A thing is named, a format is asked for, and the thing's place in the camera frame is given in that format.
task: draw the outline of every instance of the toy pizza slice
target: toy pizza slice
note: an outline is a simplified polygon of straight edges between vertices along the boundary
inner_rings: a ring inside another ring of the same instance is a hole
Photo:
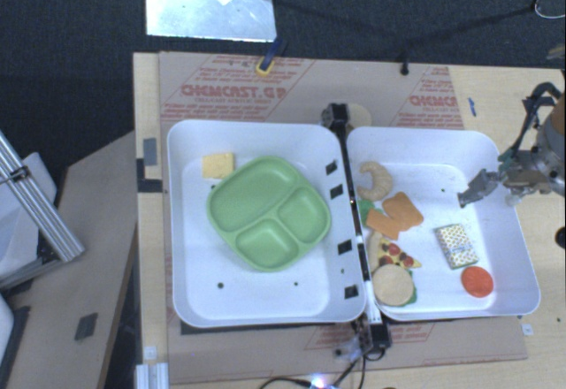
[[[404,269],[418,268],[423,266],[417,259],[409,256],[399,246],[391,241],[382,238],[379,240],[378,266],[396,264]]]

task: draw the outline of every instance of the dark floor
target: dark floor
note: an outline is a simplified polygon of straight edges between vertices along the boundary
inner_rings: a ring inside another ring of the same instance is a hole
[[[540,18],[531,2],[273,0],[291,57],[563,68],[546,55],[564,43],[564,19]],[[564,0],[539,5],[564,13]],[[144,20],[144,0],[0,0],[0,130],[22,156],[39,151],[59,180],[65,167],[131,131],[136,51],[267,48],[150,37]],[[129,319],[118,342],[125,350]]]

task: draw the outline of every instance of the divided green plate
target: divided green plate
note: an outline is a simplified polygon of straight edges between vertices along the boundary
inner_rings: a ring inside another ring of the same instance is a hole
[[[210,191],[207,215],[230,247],[260,271],[300,259],[330,229],[330,210],[286,160],[261,156]]]

